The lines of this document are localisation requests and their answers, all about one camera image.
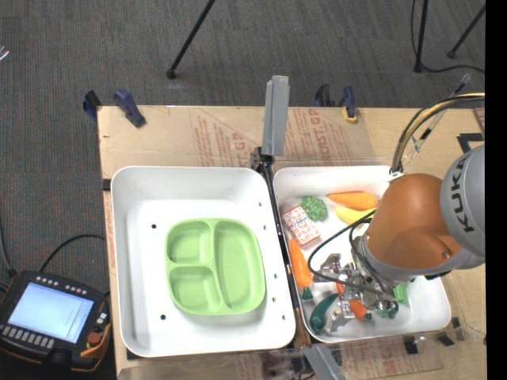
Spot orange and white carton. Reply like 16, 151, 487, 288
280, 204, 322, 249

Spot small orange carrot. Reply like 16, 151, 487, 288
347, 298, 374, 321

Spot dark green toy vegetable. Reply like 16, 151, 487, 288
375, 303, 399, 320

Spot white plastic tray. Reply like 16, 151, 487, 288
272, 165, 453, 344
110, 165, 297, 359

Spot green grapes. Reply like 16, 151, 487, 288
300, 195, 330, 222

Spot green divided plate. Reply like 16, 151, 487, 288
164, 217, 268, 317

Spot brown cardboard board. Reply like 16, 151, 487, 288
97, 104, 486, 380

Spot black block with wires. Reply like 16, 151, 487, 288
250, 146, 275, 173

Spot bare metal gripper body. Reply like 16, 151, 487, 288
320, 253, 398, 312

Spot large orange carrot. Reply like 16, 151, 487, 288
326, 190, 379, 212
288, 237, 315, 302

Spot yellow banana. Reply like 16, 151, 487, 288
334, 205, 376, 226

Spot dark green pepper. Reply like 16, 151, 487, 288
308, 293, 340, 336

